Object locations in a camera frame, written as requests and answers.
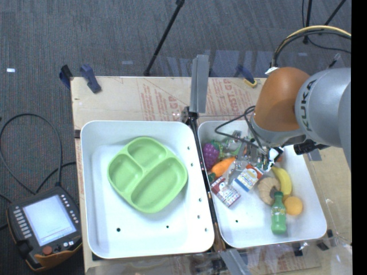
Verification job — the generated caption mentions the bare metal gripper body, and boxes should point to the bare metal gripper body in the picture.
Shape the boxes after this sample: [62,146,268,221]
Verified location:
[239,137,271,168]

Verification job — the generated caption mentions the green leafy toy vegetable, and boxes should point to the green leafy toy vegetable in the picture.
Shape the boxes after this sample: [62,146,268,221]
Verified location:
[218,139,242,158]

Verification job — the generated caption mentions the orange carrot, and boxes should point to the orange carrot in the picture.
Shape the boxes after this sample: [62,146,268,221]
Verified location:
[208,156,237,183]

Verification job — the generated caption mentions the white carton with orange top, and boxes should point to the white carton with orange top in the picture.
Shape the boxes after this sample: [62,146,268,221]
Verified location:
[233,163,264,193]

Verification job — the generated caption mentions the red and white carton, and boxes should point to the red and white carton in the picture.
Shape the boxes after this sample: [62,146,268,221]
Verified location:
[210,176,241,208]

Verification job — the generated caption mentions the purple grapes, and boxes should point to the purple grapes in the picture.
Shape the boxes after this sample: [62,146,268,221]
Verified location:
[202,142,221,171]

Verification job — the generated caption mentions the beige croissant bread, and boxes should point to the beige croissant bread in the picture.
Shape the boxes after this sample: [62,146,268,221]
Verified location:
[257,177,281,206]

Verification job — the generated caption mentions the yellow banana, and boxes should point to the yellow banana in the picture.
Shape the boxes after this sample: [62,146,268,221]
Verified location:
[271,166,292,198]

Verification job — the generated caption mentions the white plastic tray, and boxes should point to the white plastic tray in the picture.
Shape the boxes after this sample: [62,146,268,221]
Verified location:
[197,120,328,249]
[80,120,215,260]

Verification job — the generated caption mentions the green bottle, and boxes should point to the green bottle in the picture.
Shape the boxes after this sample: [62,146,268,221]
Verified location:
[271,191,288,235]

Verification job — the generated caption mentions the yellow-orange round fruit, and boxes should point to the yellow-orange round fruit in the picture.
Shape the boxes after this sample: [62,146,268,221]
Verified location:
[283,195,303,216]

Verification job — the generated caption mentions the green divided plate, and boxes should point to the green divided plate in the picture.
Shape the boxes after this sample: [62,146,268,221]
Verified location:
[107,136,189,214]

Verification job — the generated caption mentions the brown cardboard board red print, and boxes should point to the brown cardboard board red print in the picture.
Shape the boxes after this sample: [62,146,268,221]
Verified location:
[70,76,352,275]

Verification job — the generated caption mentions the black cylinder on white bracket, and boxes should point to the black cylinder on white bracket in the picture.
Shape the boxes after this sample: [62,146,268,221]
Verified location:
[268,138,330,171]

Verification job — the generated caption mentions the black block with thin wires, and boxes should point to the black block with thin wires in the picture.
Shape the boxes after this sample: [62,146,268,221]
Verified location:
[181,106,199,125]

